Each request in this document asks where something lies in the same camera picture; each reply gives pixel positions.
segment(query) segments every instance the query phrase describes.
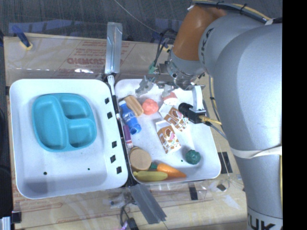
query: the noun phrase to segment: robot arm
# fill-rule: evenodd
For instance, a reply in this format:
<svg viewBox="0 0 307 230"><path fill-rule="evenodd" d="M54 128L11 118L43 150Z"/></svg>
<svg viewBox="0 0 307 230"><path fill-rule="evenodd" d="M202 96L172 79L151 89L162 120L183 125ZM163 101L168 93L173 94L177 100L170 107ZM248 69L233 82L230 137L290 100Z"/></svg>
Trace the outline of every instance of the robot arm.
<svg viewBox="0 0 307 230"><path fill-rule="evenodd" d="M184 90L204 73L214 79L218 113L245 186L248 229L280 230L282 23L264 22L195 4L166 67ZM246 156L256 153L269 155Z"/></svg>

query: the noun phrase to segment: blue divided plate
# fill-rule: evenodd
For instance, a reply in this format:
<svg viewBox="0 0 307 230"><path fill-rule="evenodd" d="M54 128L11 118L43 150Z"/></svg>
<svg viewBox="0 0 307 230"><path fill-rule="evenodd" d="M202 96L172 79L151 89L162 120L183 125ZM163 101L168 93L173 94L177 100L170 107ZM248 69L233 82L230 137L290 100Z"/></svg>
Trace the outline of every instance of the blue divided plate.
<svg viewBox="0 0 307 230"><path fill-rule="evenodd" d="M32 105L32 121L38 143L52 152L86 148L97 135L92 109L77 94L41 95Z"/></svg>

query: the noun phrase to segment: white tray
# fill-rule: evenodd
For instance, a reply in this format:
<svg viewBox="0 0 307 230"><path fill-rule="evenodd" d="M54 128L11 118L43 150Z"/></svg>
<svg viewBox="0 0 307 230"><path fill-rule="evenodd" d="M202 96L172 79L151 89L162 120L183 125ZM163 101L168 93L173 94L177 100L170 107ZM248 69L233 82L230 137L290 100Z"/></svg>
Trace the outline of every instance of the white tray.
<svg viewBox="0 0 307 230"><path fill-rule="evenodd" d="M115 92L118 100L128 95L135 95L135 89L139 87L141 79L120 80L115 85ZM155 100L159 107L163 104L161 97L163 89L159 89L156 85L146 94L137 98L142 104L147 98ZM179 99L178 105L182 102L193 105L192 91L184 91L182 89L174 90ZM161 182L141 182L141 184L163 184L171 182L189 182L206 180L217 177L221 172L221 163L217 154L214 139L211 130L204 124L193 124L189 122L188 128L183 132L176 132L178 140L182 148L174 153L166 154L156 133L155 123L162 121L163 118L159 113L152 115L142 114L138 118L138 122L142 127L140 133L131 135L133 145L149 152L152 160L155 162L164 162L182 172L186 178L166 179ZM197 165L191 165L185 161L185 153L194 149L201 154L201 161Z"/></svg>
<svg viewBox="0 0 307 230"><path fill-rule="evenodd" d="M97 128L97 137L89 147L50 152L39 145L32 126L31 107L38 96L48 93L74 93L88 101ZM99 80L18 80L11 85L10 101L16 184L23 196L31 199L63 196L125 184L128 170L111 94L105 83ZM109 119L107 113L111 113L112 118Z"/></svg>

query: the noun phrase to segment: blue bottle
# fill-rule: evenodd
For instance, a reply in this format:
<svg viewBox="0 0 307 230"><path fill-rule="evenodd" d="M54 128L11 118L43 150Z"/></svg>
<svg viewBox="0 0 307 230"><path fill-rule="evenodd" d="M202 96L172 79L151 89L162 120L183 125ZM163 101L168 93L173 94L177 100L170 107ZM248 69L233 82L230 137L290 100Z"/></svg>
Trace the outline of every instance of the blue bottle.
<svg viewBox="0 0 307 230"><path fill-rule="evenodd" d="M122 117L125 121L125 124L129 126L130 133L132 135L139 133L142 128L134 112L127 107L126 101L120 101L118 104L122 110Z"/></svg>

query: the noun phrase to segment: white wire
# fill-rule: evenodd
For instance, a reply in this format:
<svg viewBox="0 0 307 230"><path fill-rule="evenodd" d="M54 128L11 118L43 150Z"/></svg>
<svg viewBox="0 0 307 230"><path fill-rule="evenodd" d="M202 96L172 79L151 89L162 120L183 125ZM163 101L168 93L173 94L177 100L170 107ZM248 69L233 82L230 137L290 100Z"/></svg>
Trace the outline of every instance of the white wire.
<svg viewBox="0 0 307 230"><path fill-rule="evenodd" d="M128 15L130 15L133 19L135 19L136 21L138 21L139 23L141 23L143 26L147 27L148 29L156 32L156 33L159 33L158 31L156 31L155 29L149 27L148 25L144 24L142 21L140 21L139 19L137 19L133 14L131 14L127 9L125 9L124 6L122 6L117 0L113 0L115 3L118 4L118 6L120 6Z"/></svg>

